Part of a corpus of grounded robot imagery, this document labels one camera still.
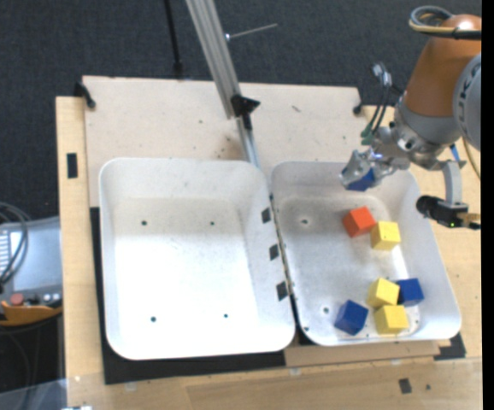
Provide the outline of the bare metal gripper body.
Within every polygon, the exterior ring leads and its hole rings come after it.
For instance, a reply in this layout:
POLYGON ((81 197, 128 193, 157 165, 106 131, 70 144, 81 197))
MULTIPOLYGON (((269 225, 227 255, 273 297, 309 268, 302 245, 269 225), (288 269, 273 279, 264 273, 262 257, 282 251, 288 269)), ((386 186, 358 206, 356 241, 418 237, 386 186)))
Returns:
POLYGON ((388 126, 370 128, 369 160, 380 165, 380 169, 405 170, 415 164, 427 171, 443 168, 438 157, 453 144, 453 130, 449 126, 422 125, 412 127, 400 122, 388 126))

